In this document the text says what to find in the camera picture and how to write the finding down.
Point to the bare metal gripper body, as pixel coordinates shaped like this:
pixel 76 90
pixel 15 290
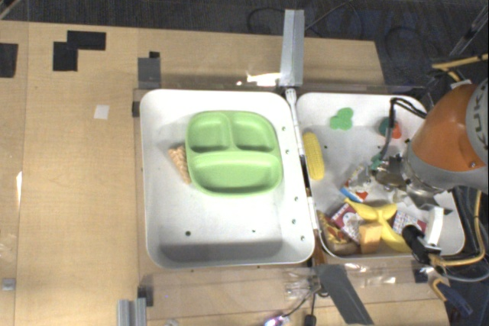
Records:
pixel 391 172

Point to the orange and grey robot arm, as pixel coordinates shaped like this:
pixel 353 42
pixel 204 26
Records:
pixel 447 133

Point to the white red blue carton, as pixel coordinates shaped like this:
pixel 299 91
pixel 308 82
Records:
pixel 357 185

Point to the orange carrot with green top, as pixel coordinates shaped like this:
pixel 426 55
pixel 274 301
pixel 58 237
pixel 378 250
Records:
pixel 396 130

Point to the yellow banana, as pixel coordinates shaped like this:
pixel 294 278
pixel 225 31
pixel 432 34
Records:
pixel 372 210

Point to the white plastic tray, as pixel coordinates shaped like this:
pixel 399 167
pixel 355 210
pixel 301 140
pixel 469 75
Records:
pixel 214 225
pixel 353 149

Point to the white patterned packet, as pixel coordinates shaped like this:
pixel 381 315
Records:
pixel 405 220

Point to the red and white carton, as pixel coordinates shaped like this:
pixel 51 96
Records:
pixel 345 221

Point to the yellow cheese block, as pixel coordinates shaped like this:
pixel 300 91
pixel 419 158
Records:
pixel 370 238

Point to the green broccoli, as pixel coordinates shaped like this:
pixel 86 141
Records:
pixel 341 120

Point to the yellow corn cob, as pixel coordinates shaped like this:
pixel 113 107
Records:
pixel 314 156

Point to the pizza slice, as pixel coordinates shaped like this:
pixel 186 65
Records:
pixel 332 234

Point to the green divided plate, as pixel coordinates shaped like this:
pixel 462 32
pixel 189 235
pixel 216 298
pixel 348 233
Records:
pixel 233 164

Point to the tan waffle biscuit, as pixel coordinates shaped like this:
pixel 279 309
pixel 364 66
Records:
pixel 178 158

